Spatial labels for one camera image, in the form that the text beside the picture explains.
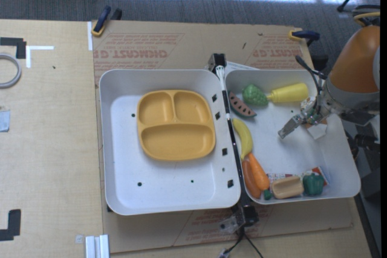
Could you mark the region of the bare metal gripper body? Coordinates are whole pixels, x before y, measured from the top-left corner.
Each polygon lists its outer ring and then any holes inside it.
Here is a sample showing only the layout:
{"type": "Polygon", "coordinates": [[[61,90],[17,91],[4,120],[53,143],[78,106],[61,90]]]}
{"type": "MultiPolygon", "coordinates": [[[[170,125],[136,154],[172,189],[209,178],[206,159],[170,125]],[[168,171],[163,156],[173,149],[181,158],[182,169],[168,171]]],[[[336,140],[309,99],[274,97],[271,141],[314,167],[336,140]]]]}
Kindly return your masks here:
{"type": "Polygon", "coordinates": [[[301,116],[304,117],[304,124],[317,126],[324,123],[331,114],[338,115],[342,120],[358,124],[367,125],[376,117],[375,111],[369,111],[367,108],[350,108],[335,102],[331,98],[308,97],[301,103],[301,116]]]}

